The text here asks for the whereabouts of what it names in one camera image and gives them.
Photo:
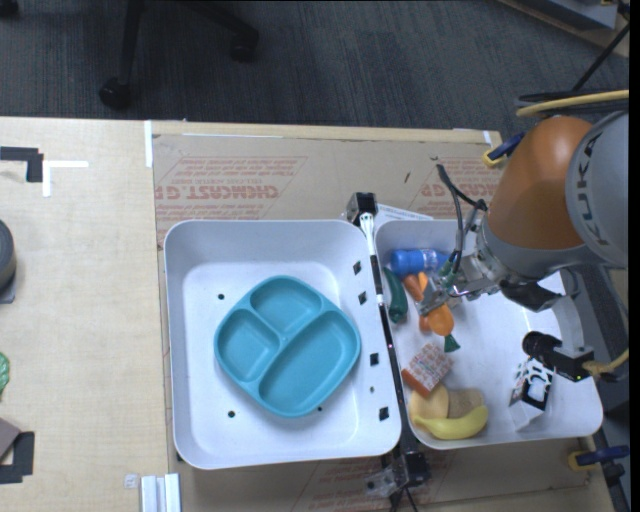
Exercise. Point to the orange toy carrot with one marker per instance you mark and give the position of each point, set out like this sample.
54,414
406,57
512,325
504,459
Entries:
441,321

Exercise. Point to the grey tape roll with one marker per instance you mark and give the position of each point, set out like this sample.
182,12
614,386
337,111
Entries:
5,260

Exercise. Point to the white and orange packet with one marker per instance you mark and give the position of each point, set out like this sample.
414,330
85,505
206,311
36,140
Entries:
429,369

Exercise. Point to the yellow banana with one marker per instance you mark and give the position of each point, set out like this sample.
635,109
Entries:
457,427

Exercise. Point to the tan toy bread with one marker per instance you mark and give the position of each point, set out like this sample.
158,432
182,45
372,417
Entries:
466,402

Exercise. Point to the black cylinder on white bracket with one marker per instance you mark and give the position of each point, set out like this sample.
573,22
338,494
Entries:
555,352

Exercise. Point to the orange toy sausage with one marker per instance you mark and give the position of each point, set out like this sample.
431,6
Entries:
415,286

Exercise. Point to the white plastic tray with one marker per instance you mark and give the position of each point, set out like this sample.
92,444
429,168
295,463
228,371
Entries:
492,350
200,440

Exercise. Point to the blue divided plate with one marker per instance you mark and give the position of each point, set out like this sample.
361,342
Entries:
295,350

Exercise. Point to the green toy pepper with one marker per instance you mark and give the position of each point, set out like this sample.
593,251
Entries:
396,300

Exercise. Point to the thin black and white rod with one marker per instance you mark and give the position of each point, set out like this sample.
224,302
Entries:
382,310

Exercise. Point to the white and black carton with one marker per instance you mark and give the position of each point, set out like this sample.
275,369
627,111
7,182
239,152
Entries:
532,390

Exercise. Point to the green toy vegetable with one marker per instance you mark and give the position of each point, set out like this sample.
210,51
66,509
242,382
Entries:
3,372

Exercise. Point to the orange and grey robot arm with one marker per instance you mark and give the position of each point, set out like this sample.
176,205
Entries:
540,190

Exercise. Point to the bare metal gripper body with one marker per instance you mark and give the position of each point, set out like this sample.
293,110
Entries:
477,277

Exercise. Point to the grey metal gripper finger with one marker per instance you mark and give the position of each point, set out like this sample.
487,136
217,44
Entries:
434,301

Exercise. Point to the pale yellow round slice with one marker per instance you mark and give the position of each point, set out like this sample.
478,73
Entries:
430,404

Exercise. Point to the blue plastic bottle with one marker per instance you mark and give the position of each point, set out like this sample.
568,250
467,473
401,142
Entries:
407,261

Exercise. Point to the brown cardboard board red print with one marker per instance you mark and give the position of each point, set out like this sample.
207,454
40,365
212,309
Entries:
280,175

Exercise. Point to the black office chair base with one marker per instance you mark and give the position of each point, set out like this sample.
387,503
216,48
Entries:
135,45

